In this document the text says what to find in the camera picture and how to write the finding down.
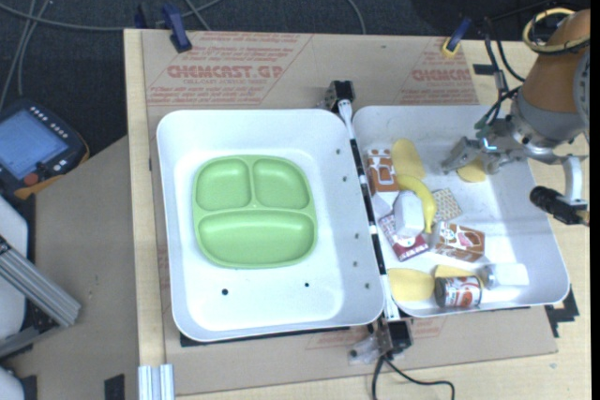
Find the green plate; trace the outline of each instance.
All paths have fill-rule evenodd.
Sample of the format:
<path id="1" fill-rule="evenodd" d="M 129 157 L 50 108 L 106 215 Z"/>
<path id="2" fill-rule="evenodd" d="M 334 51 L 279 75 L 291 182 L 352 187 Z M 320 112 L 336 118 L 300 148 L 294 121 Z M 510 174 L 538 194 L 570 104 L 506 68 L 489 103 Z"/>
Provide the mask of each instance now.
<path id="1" fill-rule="evenodd" d="M 292 265 L 317 241 L 306 175 L 276 156 L 225 156 L 194 176 L 196 240 L 214 263 L 232 268 Z"/>

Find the yellow banana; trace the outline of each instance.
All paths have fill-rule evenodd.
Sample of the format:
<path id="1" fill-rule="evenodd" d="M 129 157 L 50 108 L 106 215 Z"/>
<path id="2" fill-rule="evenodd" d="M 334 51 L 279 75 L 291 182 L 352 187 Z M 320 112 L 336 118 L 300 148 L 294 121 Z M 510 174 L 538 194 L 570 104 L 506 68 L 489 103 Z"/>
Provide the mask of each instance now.
<path id="1" fill-rule="evenodd" d="M 396 182 L 400 190 L 411 190 L 421 200 L 423 204 L 423 218 L 425 220 L 425 233 L 431 233 L 433 217 L 438 211 L 438 205 L 428 187 L 416 177 L 406 174 L 396 175 Z"/>

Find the food can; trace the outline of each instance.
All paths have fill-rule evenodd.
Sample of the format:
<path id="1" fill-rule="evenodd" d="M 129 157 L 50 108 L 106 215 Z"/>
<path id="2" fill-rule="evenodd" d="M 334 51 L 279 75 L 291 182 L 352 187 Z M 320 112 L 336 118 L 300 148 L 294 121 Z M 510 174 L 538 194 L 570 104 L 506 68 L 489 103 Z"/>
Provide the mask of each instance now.
<path id="1" fill-rule="evenodd" d="M 478 306 L 481 282 L 476 276 L 438 277 L 435 279 L 435 301 L 440 307 Z"/>

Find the blue screen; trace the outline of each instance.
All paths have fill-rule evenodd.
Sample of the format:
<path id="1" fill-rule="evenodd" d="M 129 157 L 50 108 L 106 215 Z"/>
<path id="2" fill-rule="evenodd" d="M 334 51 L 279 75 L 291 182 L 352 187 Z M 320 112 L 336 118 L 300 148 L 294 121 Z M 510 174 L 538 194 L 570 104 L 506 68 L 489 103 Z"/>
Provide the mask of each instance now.
<path id="1" fill-rule="evenodd" d="M 68 145 L 26 111 L 18 111 L 0 124 L 0 165 L 21 180 L 65 151 Z"/>

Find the wooden edge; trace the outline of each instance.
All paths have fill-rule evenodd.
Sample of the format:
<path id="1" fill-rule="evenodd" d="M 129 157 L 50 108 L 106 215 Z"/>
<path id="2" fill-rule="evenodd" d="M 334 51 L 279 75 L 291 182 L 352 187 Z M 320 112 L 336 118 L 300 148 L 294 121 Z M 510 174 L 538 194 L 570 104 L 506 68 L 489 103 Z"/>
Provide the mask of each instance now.
<path id="1" fill-rule="evenodd" d="M 158 276 L 150 141 L 145 103 L 142 33 L 124 31 L 126 61 L 127 128 L 131 175 L 131 213 L 135 259 L 138 350 L 141 365 L 166 362 L 160 279 Z"/>

